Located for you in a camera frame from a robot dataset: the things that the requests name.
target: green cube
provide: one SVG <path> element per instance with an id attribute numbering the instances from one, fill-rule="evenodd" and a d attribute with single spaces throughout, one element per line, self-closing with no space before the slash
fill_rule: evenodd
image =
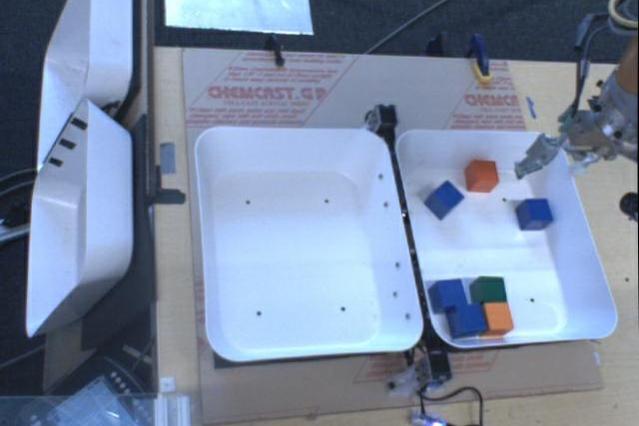
<path id="1" fill-rule="evenodd" d="M 470 285 L 473 303 L 506 302 L 506 286 L 503 277 L 478 277 Z"/>

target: wooden table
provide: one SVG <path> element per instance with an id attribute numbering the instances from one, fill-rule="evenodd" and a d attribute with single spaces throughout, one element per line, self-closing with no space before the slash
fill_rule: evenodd
<path id="1" fill-rule="evenodd" d="M 176 172 L 163 176 L 165 188 L 189 189 L 182 58 L 180 49 L 157 48 L 155 63 L 156 141 L 176 145 Z M 520 105 L 534 100 L 536 119 L 525 112 L 526 128 L 556 133 L 556 117 L 572 101 L 575 67 L 564 63 L 509 62 Z M 593 65 L 583 98 L 613 67 Z M 486 402 L 486 425 L 634 424 L 639 416 L 639 323 L 637 296 L 637 223 L 626 219 L 619 199 L 637 190 L 637 166 L 618 159 L 591 166 L 576 179 L 592 234 L 617 305 L 615 332 L 599 346 L 604 389 Z M 191 252 L 190 206 L 155 207 L 158 280 L 157 328 L 159 377 L 175 378 L 176 390 L 191 395 L 192 422 L 201 424 L 199 370 Z M 455 424 L 476 421 L 476 404 L 450 404 L 437 413 Z M 406 409 L 320 416 L 318 426 L 402 425 Z M 261 422 L 264 426 L 302 425 L 308 418 Z"/>

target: cube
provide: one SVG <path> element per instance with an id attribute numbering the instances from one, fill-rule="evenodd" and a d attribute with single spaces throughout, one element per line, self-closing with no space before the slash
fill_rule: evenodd
<path id="1" fill-rule="evenodd" d="M 432 191 L 430 196 L 424 201 L 424 204 L 437 218 L 442 220 L 462 199 L 463 195 L 459 190 L 451 182 L 445 181 Z"/>
<path id="2" fill-rule="evenodd" d="M 478 303 L 452 307 L 446 311 L 446 319 L 453 339 L 477 335 L 488 328 L 483 310 Z"/>
<path id="3" fill-rule="evenodd" d="M 542 230 L 553 218 L 546 199 L 527 199 L 516 208 L 521 230 Z"/>
<path id="4" fill-rule="evenodd" d="M 430 308 L 433 312 L 445 312 L 457 305 L 468 303 L 460 278 L 438 280 L 428 289 Z"/>
<path id="5" fill-rule="evenodd" d="M 503 277 L 478 277 L 470 284 L 470 299 L 473 303 L 508 301 Z"/>
<path id="6" fill-rule="evenodd" d="M 512 315 L 507 302 L 486 302 L 481 309 L 488 327 L 482 336 L 501 337 L 513 329 Z"/>
<path id="7" fill-rule="evenodd" d="M 497 165 L 492 160 L 473 160 L 463 174 L 469 192 L 488 193 L 499 183 Z"/>

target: blue cube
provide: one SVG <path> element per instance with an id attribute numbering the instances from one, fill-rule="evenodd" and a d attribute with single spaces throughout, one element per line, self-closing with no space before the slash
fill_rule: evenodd
<path id="1" fill-rule="evenodd" d="M 552 213 L 546 199 L 527 199 L 516 211 L 521 230 L 542 230 L 552 222 Z"/>
<path id="2" fill-rule="evenodd" d="M 462 199 L 459 190 L 451 182 L 445 181 L 428 196 L 424 204 L 442 220 Z"/>
<path id="3" fill-rule="evenodd" d="M 460 278 L 438 280 L 428 289 L 432 312 L 445 312 L 452 307 L 467 303 L 466 293 Z"/>
<path id="4" fill-rule="evenodd" d="M 448 309 L 446 319 L 453 339 L 477 335 L 488 329 L 483 309 L 478 303 L 458 305 Z"/>

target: black slot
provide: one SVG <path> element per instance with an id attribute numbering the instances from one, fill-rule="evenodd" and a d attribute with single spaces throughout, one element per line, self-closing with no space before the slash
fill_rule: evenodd
<path id="1" fill-rule="evenodd" d="M 87 129 L 87 127 L 89 126 L 89 125 L 87 125 L 84 121 L 82 121 L 80 118 L 73 118 L 73 119 L 71 120 L 71 124 L 72 124 L 74 127 L 79 128 L 80 130 L 86 130 L 86 129 Z"/>
<path id="2" fill-rule="evenodd" d="M 60 139 L 60 146 L 64 146 L 68 150 L 73 150 L 76 147 L 76 143 L 72 143 L 66 139 Z"/>

